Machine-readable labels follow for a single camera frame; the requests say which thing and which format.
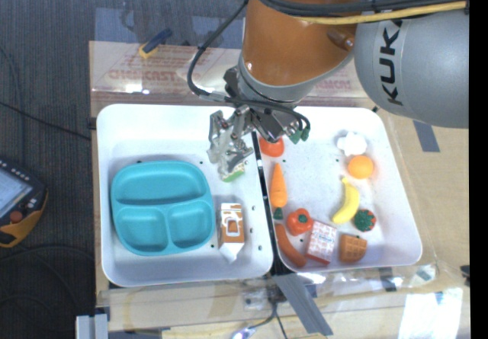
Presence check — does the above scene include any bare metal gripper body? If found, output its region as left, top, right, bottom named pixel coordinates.
left=250, top=105, right=303, bottom=144

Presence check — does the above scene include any green and white small carton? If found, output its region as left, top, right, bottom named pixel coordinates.
left=218, top=156, right=246, bottom=184

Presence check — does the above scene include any red tomato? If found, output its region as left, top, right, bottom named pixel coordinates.
left=258, top=135, right=285, bottom=158

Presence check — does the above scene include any thin black and white rod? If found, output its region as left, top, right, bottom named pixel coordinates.
left=251, top=131, right=284, bottom=274

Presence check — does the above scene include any white plastic tray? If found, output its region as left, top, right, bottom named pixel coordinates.
left=95, top=103, right=275, bottom=288
left=253, top=105, right=423, bottom=274

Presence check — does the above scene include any orange carrot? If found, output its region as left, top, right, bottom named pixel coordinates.
left=269, top=162, right=289, bottom=221

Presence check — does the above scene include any white cauliflower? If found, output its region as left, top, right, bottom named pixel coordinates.
left=336, top=130, right=368, bottom=157

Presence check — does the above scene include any brown and white carton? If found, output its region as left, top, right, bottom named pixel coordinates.
left=216, top=203, right=246, bottom=264

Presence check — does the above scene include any blue divided plate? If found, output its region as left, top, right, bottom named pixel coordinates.
left=109, top=160, right=217, bottom=257

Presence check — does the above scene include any orange fruit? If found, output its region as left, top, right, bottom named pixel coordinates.
left=347, top=154, right=375, bottom=180

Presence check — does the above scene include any orange bell pepper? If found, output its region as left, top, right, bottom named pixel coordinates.
left=286, top=207, right=314, bottom=237

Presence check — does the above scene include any yellow banana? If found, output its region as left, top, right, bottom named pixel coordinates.
left=331, top=176, right=361, bottom=225

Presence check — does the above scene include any brown sausage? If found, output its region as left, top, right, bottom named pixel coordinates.
left=274, top=222, right=308, bottom=269

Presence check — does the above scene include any red and white carton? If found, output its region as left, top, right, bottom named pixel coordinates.
left=305, top=219, right=339, bottom=265

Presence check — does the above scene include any red strawberry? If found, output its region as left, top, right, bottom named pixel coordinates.
left=353, top=209, right=377, bottom=233

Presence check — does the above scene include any brown waffle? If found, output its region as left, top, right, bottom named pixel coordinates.
left=339, top=233, right=368, bottom=264

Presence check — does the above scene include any brown cardboard board red print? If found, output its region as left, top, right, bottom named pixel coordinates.
left=88, top=40, right=470, bottom=331

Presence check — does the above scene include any black cylinder on white bracket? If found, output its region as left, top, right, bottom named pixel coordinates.
left=223, top=66, right=247, bottom=103

